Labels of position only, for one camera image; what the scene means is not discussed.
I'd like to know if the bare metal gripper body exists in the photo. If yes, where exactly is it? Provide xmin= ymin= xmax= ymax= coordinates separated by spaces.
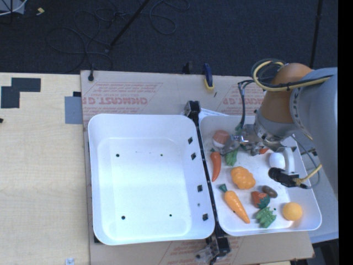
xmin=234 ymin=124 xmax=272 ymax=152

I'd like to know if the green leafy vegetable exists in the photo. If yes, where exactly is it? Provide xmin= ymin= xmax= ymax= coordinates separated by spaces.
xmin=224 ymin=147 xmax=239 ymax=167

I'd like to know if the red-orange chili pepper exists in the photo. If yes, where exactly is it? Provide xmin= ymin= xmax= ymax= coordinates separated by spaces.
xmin=210 ymin=147 xmax=222 ymax=183

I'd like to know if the white egg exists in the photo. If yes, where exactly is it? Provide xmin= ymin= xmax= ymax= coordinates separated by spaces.
xmin=269 ymin=152 xmax=286 ymax=169

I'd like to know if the thin black rod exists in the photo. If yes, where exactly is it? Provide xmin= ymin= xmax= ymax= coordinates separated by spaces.
xmin=192 ymin=112 xmax=224 ymax=242

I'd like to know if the orange bell pepper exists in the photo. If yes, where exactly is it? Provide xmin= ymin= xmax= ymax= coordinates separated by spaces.
xmin=230 ymin=166 xmax=256 ymax=190

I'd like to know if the white paper label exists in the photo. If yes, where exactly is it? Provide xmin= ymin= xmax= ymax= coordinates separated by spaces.
xmin=199 ymin=108 xmax=229 ymax=119

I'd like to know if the brown mushroom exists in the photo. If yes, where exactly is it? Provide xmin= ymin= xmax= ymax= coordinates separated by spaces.
xmin=261 ymin=185 xmax=279 ymax=199

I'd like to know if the red strawberry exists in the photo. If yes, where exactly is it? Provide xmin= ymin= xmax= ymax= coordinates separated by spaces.
xmin=250 ymin=190 xmax=271 ymax=210

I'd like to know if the orange carrot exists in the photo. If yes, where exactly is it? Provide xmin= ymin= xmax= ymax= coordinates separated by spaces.
xmin=218 ymin=183 xmax=251 ymax=225

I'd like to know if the green ridged vegetable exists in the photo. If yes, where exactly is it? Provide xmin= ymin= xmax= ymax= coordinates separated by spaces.
xmin=255 ymin=206 xmax=277 ymax=229

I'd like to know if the orange ball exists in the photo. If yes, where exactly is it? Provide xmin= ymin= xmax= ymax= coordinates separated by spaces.
xmin=282 ymin=202 xmax=303 ymax=222

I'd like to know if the white plastic tray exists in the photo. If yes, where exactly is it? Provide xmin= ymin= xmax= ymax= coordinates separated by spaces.
xmin=87 ymin=113 xmax=216 ymax=246
xmin=199 ymin=114 xmax=323 ymax=237

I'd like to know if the brown cardboard board red print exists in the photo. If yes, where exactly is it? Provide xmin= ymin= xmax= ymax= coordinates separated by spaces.
xmin=79 ymin=70 xmax=315 ymax=265

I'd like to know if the black cylinder on white bracket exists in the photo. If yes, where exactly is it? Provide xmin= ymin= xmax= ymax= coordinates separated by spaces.
xmin=268 ymin=147 xmax=300 ymax=188

